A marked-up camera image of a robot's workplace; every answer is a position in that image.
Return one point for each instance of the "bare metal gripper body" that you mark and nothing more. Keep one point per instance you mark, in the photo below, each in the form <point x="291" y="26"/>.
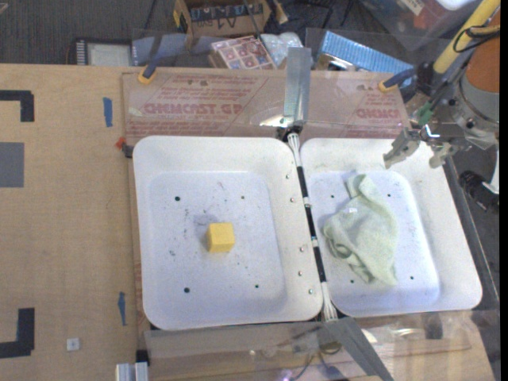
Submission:
<point x="448" y="131"/>

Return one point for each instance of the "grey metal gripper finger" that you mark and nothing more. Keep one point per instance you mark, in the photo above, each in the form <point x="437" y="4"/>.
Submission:
<point x="401" y="145"/>
<point x="441" y="155"/>

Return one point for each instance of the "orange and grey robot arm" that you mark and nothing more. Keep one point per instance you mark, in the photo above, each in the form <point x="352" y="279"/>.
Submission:
<point x="484" y="70"/>

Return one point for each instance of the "white plastic tray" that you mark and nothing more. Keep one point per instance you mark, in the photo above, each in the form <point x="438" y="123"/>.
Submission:
<point x="222" y="284"/>
<point x="432" y="228"/>

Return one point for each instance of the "pale green cloth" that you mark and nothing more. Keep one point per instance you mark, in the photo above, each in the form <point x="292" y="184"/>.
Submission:
<point x="365" y="232"/>

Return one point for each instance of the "thin black and white rod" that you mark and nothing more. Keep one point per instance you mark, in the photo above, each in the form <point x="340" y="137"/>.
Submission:
<point x="306" y="201"/>

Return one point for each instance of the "yellow cube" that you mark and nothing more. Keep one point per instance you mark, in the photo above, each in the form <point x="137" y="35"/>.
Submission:
<point x="220" y="237"/>

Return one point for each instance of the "brown cardboard board red print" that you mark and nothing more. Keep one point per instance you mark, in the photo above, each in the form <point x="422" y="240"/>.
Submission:
<point x="190" y="105"/>

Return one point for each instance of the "black cylinder on white bracket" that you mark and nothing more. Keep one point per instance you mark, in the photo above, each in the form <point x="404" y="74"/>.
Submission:
<point x="476" y="189"/>

